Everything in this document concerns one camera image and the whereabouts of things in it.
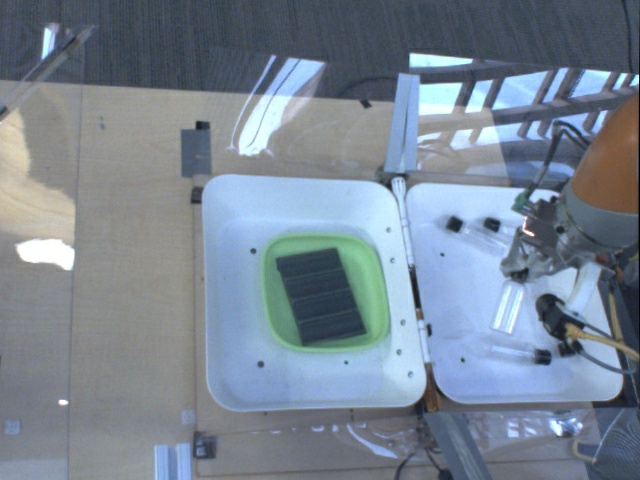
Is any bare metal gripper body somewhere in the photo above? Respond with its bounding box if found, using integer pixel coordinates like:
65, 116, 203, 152
519, 199, 572, 264

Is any clear tube with black cap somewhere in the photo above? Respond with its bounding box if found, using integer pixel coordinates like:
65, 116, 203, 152
445, 215, 482, 243
482, 216, 517, 255
486, 344, 553, 367
490, 268, 530, 335

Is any white plastic tray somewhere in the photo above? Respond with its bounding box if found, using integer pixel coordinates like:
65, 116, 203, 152
200, 173, 428, 414
404, 182, 625, 405

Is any thin black and white rod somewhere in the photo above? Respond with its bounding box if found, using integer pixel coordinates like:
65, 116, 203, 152
391, 177, 442, 414

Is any green square bowl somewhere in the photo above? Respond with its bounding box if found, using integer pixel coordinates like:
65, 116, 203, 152
259, 232, 392, 354

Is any black ribbed block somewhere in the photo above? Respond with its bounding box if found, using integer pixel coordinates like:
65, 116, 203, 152
275, 247, 368, 347

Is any black cylinder on white bracket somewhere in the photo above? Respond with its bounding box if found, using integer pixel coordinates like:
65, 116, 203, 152
535, 261, 602, 340

